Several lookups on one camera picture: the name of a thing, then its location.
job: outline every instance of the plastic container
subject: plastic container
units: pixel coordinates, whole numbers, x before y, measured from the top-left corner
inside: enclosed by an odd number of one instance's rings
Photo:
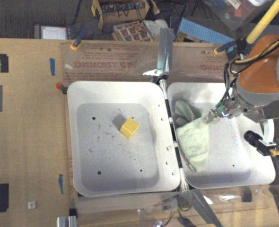
[[[203,0],[231,30],[265,12],[274,0]]]

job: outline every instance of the yellow block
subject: yellow block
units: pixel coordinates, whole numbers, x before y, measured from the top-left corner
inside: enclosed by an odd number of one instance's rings
[[[130,138],[135,133],[135,131],[139,128],[139,126],[140,125],[138,123],[136,123],[133,119],[129,118],[122,125],[120,132],[127,138]]]

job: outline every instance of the gray-green fabric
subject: gray-green fabric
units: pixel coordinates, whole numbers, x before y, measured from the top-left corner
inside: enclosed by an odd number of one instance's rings
[[[204,171],[209,156],[209,126],[205,117],[195,119],[190,107],[183,101],[175,103],[175,113],[179,115],[179,125],[188,120],[185,125],[176,129],[177,140],[187,165],[193,172]]]

